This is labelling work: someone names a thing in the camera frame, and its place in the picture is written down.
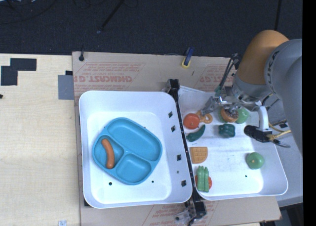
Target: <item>sausage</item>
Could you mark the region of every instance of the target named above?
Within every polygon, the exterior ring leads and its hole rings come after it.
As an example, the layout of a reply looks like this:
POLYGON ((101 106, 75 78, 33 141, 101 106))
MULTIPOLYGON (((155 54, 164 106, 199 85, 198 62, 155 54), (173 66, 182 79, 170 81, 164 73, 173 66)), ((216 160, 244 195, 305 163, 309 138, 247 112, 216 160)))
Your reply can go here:
POLYGON ((106 163, 106 168, 112 169, 114 167, 114 151, 113 148, 107 139, 102 139, 101 141, 106 154, 107 154, 107 163, 106 163))

